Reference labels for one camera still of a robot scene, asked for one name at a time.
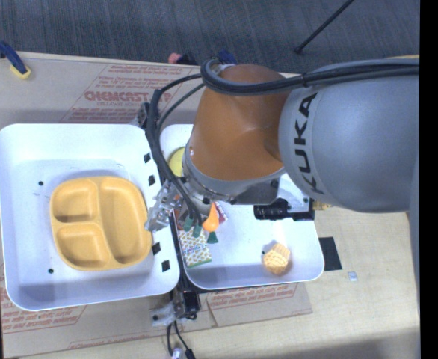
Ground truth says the orange divided plate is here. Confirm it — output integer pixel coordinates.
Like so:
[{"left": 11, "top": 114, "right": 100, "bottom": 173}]
[{"left": 49, "top": 175, "right": 153, "bottom": 272}]

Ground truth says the thin black and white rod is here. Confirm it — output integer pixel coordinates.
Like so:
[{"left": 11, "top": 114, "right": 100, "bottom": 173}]
[{"left": 144, "top": 123, "right": 190, "bottom": 327}]

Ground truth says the black stand leg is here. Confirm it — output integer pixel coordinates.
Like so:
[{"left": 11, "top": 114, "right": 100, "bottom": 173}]
[{"left": 294, "top": 0, "right": 381, "bottom": 55}]

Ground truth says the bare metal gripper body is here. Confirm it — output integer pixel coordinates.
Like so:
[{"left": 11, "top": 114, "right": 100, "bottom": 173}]
[{"left": 173, "top": 183, "right": 238, "bottom": 221}]

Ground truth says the yellow round toy fruit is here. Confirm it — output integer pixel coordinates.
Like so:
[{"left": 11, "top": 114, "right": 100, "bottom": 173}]
[{"left": 166, "top": 146, "right": 186, "bottom": 177}]

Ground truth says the orange carrot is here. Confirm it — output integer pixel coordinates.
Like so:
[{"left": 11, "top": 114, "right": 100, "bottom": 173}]
[{"left": 202, "top": 202, "right": 220, "bottom": 245}]

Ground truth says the yellow ridged corn toy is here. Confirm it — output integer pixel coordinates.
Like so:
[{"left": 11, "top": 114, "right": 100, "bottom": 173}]
[{"left": 262, "top": 242, "right": 292, "bottom": 276}]

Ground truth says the white carton with yellow pattern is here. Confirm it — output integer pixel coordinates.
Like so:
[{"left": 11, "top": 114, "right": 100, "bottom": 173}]
[{"left": 177, "top": 228, "right": 213, "bottom": 269}]

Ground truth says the black cylinder on white bracket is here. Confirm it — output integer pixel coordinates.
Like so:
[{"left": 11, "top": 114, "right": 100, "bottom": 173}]
[{"left": 253, "top": 174, "right": 316, "bottom": 222}]

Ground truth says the brown cardboard board red print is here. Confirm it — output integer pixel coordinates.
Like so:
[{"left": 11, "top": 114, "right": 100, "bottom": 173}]
[{"left": 0, "top": 50, "right": 313, "bottom": 358}]

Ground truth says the white plastic tray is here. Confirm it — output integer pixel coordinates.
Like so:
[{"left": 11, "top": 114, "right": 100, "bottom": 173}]
[
  {"left": 158, "top": 123, "right": 325, "bottom": 291},
  {"left": 0, "top": 123, "right": 181, "bottom": 313}
]

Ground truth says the black block with thin wires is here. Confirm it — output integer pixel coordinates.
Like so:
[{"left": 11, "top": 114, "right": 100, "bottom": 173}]
[{"left": 173, "top": 289, "right": 202, "bottom": 319}]

